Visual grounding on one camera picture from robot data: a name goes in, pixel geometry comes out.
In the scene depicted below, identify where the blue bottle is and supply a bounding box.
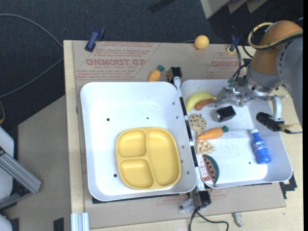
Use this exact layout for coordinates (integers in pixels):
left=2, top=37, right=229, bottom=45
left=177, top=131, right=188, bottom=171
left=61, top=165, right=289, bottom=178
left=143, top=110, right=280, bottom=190
left=250, top=128, right=272, bottom=165

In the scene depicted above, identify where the watermelon slice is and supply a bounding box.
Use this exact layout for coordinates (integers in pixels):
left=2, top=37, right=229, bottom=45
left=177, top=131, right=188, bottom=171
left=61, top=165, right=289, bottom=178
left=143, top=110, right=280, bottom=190
left=203, top=154, right=220, bottom=185

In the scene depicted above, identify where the orange sausage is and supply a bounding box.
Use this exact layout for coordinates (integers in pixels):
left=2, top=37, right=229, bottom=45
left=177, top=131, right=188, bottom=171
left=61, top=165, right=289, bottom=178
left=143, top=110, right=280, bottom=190
left=194, top=98, right=215, bottom=111

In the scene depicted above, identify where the orange carrot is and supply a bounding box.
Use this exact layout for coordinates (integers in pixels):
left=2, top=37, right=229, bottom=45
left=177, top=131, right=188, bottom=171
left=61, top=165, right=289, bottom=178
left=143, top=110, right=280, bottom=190
left=147, top=64, right=165, bottom=82
left=197, top=126, right=229, bottom=141

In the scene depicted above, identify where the red and white carton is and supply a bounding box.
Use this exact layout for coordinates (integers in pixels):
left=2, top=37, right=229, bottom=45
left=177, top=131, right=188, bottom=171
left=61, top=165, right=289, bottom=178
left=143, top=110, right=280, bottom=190
left=195, top=153, right=215, bottom=185

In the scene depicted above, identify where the pizza slice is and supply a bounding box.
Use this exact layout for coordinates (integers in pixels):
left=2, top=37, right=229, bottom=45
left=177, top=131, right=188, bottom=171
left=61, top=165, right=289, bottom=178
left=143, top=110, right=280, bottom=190
left=196, top=138, right=216, bottom=156

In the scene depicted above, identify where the black cylinder on white bracket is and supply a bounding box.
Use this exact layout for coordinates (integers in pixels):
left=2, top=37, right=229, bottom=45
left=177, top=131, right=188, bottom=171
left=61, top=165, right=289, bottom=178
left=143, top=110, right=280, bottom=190
left=256, top=95, right=286, bottom=132

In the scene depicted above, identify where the white plastic tray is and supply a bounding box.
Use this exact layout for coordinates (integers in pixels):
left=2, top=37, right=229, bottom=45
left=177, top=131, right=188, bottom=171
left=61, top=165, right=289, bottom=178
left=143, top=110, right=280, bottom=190
left=180, top=79, right=294, bottom=190
left=80, top=81, right=198, bottom=202

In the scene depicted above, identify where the yellow banana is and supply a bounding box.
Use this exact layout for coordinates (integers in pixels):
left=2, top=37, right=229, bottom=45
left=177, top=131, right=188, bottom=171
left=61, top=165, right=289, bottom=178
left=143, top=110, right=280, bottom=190
left=185, top=91, right=218, bottom=113

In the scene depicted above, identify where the thin black and white rod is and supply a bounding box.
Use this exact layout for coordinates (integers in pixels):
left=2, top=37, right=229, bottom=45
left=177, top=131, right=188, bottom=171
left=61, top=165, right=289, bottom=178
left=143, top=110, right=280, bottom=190
left=173, top=77, right=205, bottom=191

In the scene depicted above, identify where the yellow divided plate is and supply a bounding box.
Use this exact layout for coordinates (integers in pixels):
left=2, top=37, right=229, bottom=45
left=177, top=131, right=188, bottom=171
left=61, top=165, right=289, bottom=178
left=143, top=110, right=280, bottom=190
left=115, top=126, right=182, bottom=191

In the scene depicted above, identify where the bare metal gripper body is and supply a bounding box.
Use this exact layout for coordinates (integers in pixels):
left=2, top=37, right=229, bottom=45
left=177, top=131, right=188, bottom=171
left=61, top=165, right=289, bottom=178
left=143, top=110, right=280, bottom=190
left=230, top=77, right=278, bottom=108

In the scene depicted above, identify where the black can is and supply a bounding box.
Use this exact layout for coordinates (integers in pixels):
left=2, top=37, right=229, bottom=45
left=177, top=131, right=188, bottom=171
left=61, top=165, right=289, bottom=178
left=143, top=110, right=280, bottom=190
left=212, top=105, right=237, bottom=123

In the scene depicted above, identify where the yellow ball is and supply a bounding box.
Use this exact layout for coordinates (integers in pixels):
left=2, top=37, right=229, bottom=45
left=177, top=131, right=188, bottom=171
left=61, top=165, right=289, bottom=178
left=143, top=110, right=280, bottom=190
left=194, top=35, right=210, bottom=50

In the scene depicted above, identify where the brown cardboard board red print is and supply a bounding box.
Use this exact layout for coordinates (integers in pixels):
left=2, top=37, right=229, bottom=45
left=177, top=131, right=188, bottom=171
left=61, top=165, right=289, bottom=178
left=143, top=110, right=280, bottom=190
left=72, top=40, right=287, bottom=230

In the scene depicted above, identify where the beige spotted biscuit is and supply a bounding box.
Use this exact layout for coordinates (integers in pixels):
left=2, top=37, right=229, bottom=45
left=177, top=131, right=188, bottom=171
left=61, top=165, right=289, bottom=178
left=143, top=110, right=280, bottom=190
left=188, top=114, right=207, bottom=133

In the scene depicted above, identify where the black block with thin wires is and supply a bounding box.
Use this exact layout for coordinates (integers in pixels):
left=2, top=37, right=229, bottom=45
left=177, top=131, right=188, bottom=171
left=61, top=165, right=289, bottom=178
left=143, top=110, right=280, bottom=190
left=169, top=66, right=182, bottom=78
left=197, top=190, right=213, bottom=207

